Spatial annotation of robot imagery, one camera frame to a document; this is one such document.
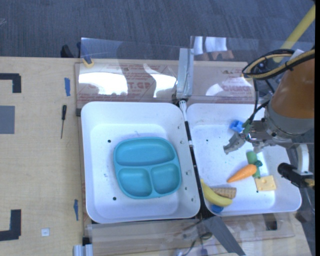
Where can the yellow banana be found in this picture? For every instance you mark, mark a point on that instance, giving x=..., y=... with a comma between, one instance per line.
x=213, y=196

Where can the blue cube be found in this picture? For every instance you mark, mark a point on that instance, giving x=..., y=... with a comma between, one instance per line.
x=236, y=125

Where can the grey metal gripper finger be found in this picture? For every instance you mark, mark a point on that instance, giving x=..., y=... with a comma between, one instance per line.
x=234, y=144
x=259, y=148

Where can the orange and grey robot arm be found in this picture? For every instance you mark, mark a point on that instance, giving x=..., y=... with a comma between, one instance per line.
x=295, y=97

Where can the white plastic tray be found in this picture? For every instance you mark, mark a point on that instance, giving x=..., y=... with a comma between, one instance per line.
x=100, y=162
x=215, y=160

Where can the yellow cheese slice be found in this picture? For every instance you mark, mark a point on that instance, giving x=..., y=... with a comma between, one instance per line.
x=265, y=183

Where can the tan waffle cone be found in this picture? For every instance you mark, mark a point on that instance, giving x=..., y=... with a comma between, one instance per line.
x=226, y=192

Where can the small blue round piece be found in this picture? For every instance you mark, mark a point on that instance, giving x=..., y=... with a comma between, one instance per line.
x=217, y=208

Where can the black cylinder on white bracket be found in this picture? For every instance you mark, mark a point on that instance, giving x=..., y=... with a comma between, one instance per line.
x=291, y=172

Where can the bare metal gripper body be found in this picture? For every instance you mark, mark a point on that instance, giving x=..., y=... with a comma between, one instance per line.
x=262, y=132

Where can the black screwdriver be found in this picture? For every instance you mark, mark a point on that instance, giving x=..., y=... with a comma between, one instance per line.
x=63, y=112

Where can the green cylinder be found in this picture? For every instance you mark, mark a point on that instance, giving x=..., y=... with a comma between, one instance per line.
x=251, y=157

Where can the blue divided plate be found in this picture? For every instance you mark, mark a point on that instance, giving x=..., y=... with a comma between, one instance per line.
x=147, y=167

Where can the orange carrot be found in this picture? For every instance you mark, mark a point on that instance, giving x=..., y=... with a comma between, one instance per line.
x=243, y=173

